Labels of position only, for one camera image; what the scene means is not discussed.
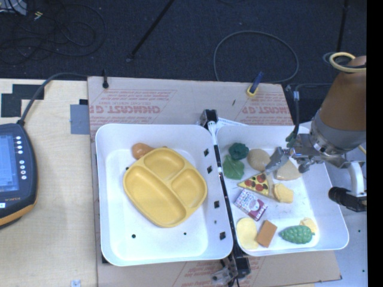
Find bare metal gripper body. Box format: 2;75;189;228
287;133;349;173

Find cream toy bread slice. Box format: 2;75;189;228
273;158;302;181

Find beige toy potato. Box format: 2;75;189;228
247;148;272;172

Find toy pizza slice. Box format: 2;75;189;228
238;172;272;197

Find yellow toy biscuit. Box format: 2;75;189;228
273;183;294;204

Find dark green toy broccoli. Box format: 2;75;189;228
228;142;250;161

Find green toy lettuce leaf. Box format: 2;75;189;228
221;154;245;181

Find pink and white carton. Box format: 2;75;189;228
233;188;269;222

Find thin black and white rod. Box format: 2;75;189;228
207;120;242;259

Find small yellow toy piece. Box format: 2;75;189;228
299;217;318;233

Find orange toy cheese slice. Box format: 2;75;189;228
255;219;278;248

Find white plastic tray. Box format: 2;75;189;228
95;123;235;267
215;124;350;257

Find pale yellow oval toy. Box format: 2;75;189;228
236;217;260;250

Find green toy grapes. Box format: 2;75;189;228
279;225;316;245

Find brown cardboard board red print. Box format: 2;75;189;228
86;75;343;287

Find yellow divided plate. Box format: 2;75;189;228
122;146;208;228

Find orange toy bread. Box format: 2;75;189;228
131;142;157;160

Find black cylinder on white bracket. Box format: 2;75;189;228
328;160;367;212

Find black block with thin wires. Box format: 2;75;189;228
229;255;251;280
199;109;218;128

